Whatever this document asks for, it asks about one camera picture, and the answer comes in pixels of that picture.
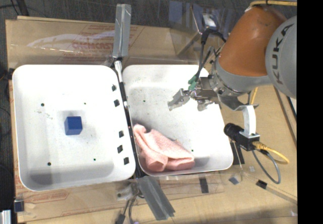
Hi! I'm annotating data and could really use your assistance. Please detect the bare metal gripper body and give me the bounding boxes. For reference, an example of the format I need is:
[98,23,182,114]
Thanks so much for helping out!
[188,76,223,105]

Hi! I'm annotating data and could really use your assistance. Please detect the white plastic tray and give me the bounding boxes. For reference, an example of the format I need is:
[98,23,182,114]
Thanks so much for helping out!
[122,64,234,177]
[12,64,137,192]

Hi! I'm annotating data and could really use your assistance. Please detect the pink cloth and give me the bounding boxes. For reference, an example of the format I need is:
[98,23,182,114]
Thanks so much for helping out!
[132,123,196,172]

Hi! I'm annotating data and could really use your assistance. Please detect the blue cube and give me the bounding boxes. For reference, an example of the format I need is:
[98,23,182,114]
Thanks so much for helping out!
[64,116,84,136]

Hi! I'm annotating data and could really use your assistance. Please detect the brown cardboard board, red print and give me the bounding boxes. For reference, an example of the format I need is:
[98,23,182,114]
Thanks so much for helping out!
[5,15,298,224]

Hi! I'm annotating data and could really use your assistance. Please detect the black cylinder on white bracket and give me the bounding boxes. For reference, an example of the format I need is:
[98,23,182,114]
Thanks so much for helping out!
[223,104,261,152]

